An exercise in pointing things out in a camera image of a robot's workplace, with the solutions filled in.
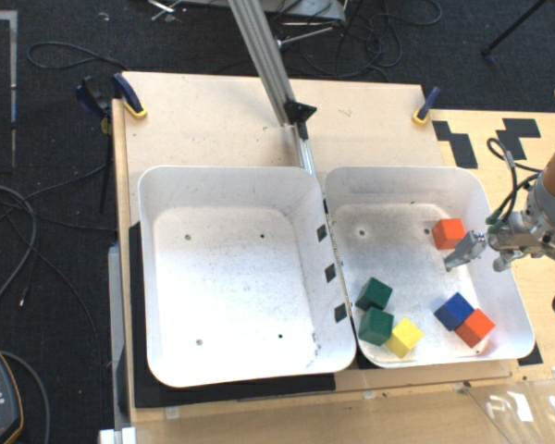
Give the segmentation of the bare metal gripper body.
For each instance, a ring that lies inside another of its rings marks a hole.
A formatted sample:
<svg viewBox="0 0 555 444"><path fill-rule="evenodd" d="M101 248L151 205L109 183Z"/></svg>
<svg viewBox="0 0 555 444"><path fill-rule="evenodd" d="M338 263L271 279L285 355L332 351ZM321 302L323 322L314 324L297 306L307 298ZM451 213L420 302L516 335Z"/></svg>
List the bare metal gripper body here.
<svg viewBox="0 0 555 444"><path fill-rule="evenodd" d="M512 212L506 221L498 220L487 229L487 244L498 253L519 251L520 259L530 256L555 261L555 216L533 208Z"/></svg>

